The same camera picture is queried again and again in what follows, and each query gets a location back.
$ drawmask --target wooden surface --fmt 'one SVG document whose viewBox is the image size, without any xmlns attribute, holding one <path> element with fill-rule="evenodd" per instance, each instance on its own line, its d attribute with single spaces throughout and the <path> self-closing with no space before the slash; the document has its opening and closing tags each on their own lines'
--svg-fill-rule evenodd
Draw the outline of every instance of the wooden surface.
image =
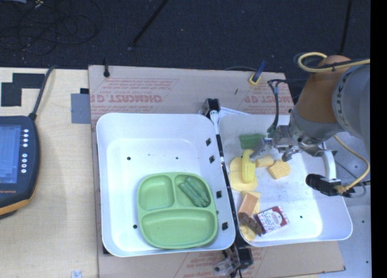
<svg viewBox="0 0 387 278">
<path fill-rule="evenodd" d="M 11 82 L 12 73 L 46 72 L 0 68 L 0 82 Z M 39 185 L 29 205 L 0 219 L 0 277 L 70 278 L 72 271 L 99 276 L 91 125 L 71 123 L 71 94 L 88 85 L 87 70 L 56 69 L 47 82 L 36 119 Z M 0 107 L 0 115 L 28 115 L 38 92 L 23 89 L 22 106 Z"/>
</svg>

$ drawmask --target device screen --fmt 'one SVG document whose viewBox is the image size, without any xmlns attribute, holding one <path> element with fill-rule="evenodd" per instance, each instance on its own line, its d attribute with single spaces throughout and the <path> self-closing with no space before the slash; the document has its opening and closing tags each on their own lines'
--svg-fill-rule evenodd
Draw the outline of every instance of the device screen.
<svg viewBox="0 0 387 278">
<path fill-rule="evenodd" d="M 20 125 L 0 125 L 0 184 L 18 181 L 20 134 Z"/>
</svg>

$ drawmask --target yellow cable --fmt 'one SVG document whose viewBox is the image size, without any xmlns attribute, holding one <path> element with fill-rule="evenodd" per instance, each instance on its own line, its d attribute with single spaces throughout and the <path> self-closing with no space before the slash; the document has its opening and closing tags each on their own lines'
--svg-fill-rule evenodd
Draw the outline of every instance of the yellow cable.
<svg viewBox="0 0 387 278">
<path fill-rule="evenodd" d="M 348 150 L 349 152 L 351 152 L 352 154 L 354 154 L 355 156 L 357 156 L 359 159 L 361 159 L 362 161 L 364 161 L 364 163 L 366 164 L 366 170 L 358 177 L 356 178 L 353 182 L 351 182 L 350 184 L 347 184 L 345 186 L 339 186 L 338 188 L 335 188 L 337 189 L 337 191 L 342 194 L 343 192 L 346 192 L 348 191 L 350 188 L 354 187 L 356 184 L 358 184 L 364 177 L 366 177 L 366 175 L 368 174 L 369 172 L 369 169 L 370 169 L 370 165 L 369 165 L 369 162 L 364 159 L 364 157 L 362 157 L 361 155 L 357 154 L 355 151 L 353 151 L 351 148 L 349 148 L 346 144 L 344 144 L 339 137 L 337 137 L 337 135 L 333 135 L 334 139 L 341 145 L 343 146 L 346 150 Z"/>
<path fill-rule="evenodd" d="M 329 67 L 329 68 L 310 68 L 310 67 L 307 67 L 306 65 L 304 65 L 302 63 L 302 60 L 304 60 L 306 57 L 310 57 L 310 56 L 319 56 L 319 57 L 322 57 L 323 59 L 327 57 L 327 55 L 324 53 L 316 53 L 316 52 L 302 54 L 301 56 L 299 56 L 297 63 L 298 63 L 298 66 L 300 68 L 302 68 L 304 71 L 311 72 L 311 73 L 322 73 L 322 72 L 334 71 L 334 67 Z M 365 60 L 361 60 L 361 61 L 357 61 L 357 62 L 351 62 L 351 63 L 339 65 L 338 68 L 342 69 L 342 68 L 349 68 L 349 67 L 355 66 L 355 65 L 369 64 L 370 61 L 371 61 L 370 59 L 365 59 Z"/>
</svg>

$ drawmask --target cardboard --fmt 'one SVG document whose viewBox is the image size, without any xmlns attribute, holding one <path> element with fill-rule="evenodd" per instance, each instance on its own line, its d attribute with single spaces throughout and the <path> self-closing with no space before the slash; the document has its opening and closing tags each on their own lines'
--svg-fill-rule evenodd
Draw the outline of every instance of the cardboard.
<svg viewBox="0 0 387 278">
<path fill-rule="evenodd" d="M 89 66 L 91 129 L 93 141 L 94 188 L 97 245 L 101 278 L 115 277 L 215 277 L 214 265 L 224 259 L 222 251 L 171 253 L 142 257 L 114 257 L 103 252 L 100 218 L 99 171 L 96 123 L 109 112 L 164 114 L 198 113 L 206 99 L 219 99 L 225 108 L 249 114 L 275 113 L 270 79 L 283 74 L 262 73 L 256 86 L 248 82 L 251 72 L 203 71 L 196 69 Z M 293 108 L 288 86 L 279 88 L 279 113 Z M 252 248 L 254 263 L 242 272 L 244 278 L 288 277 L 344 270 L 337 242 L 315 242 Z"/>
</svg>

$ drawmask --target black device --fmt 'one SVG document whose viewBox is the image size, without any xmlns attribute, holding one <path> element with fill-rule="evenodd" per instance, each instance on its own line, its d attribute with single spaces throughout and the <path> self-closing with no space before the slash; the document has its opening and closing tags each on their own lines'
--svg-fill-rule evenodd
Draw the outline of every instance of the black device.
<svg viewBox="0 0 387 278">
<path fill-rule="evenodd" d="M 34 121 L 0 117 L 0 218 L 32 199 L 39 178 L 41 151 Z"/>
</svg>

